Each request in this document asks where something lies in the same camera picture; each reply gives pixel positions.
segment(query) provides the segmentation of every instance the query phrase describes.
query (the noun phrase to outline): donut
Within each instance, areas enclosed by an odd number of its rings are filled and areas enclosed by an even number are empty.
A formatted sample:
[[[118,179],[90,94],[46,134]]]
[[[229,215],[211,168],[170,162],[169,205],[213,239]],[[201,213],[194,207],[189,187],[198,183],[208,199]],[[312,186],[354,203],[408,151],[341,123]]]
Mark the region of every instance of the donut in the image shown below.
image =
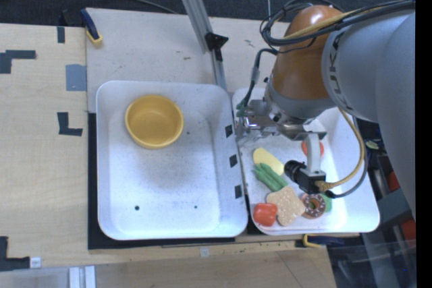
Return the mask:
[[[301,199],[306,210],[302,216],[317,219],[325,212],[325,200],[320,194],[304,194]]]

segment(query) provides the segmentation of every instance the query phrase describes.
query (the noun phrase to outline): red toy tomato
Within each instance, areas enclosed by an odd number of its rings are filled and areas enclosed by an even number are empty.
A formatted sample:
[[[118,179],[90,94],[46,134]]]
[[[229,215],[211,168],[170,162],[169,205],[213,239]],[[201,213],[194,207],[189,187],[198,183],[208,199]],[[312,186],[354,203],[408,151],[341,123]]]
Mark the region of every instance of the red toy tomato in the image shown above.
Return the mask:
[[[254,208],[255,222],[263,226],[272,226],[276,221],[277,206],[272,203],[258,203]]]

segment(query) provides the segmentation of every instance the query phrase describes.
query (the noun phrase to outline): bowl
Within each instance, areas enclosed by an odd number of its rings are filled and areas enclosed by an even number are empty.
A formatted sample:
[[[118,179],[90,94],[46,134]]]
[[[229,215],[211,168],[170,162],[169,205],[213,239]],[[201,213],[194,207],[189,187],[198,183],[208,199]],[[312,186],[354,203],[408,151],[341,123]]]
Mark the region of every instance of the bowl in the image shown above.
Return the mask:
[[[129,104],[125,113],[128,133],[146,149],[162,149],[173,144],[182,134],[183,113],[169,98],[144,95]]]

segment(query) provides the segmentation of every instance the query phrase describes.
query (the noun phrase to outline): white tray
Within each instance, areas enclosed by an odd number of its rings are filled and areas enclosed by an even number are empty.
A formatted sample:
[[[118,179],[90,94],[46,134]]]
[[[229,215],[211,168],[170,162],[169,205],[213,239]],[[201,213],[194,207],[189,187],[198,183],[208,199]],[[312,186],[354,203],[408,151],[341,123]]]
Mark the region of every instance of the white tray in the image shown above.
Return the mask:
[[[144,94],[173,100],[184,131],[171,146],[137,145],[124,124]],[[231,100],[212,84],[110,81],[97,92],[98,220],[116,240],[235,237],[247,209]]]
[[[247,89],[239,89],[234,93],[233,106],[244,98]],[[255,88],[252,99],[261,99],[264,89]],[[337,181],[347,176],[356,166],[359,158],[359,146],[354,132],[337,108],[328,109],[318,116],[310,125],[304,126],[306,131],[326,131],[322,139],[324,155],[321,169],[327,174],[327,181]],[[269,136],[256,142],[248,141],[239,146],[242,168],[251,212],[257,203],[265,202],[269,188],[261,183],[252,172],[254,168],[252,154],[256,148],[264,148],[276,156],[283,164],[289,160],[306,162],[306,155],[301,149],[300,141],[291,141],[286,137]],[[360,171],[347,183],[333,188],[336,194],[349,190],[361,176]],[[294,189],[298,197],[304,192],[286,175],[288,185]],[[275,222],[271,227],[255,223],[263,233],[268,235],[295,235],[305,233],[367,233],[375,230],[379,224],[379,210],[373,193],[369,176],[366,176],[360,187],[350,195],[332,200],[331,211],[325,212],[317,219],[297,217],[293,223],[283,227]]]

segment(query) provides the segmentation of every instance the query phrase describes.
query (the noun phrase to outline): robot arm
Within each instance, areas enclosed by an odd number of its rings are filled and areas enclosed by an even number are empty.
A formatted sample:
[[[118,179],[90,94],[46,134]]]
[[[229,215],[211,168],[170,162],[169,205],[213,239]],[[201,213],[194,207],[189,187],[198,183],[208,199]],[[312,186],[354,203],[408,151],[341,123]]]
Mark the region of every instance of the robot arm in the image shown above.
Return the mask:
[[[272,38],[272,23],[290,11],[296,15],[285,37]],[[332,107],[378,123],[415,219],[415,0],[350,13],[327,5],[290,5],[269,20],[262,34],[280,48],[265,97],[243,105],[246,132],[304,140],[303,125]],[[325,174],[318,177],[306,166],[289,163],[288,175],[300,188],[317,193]]]

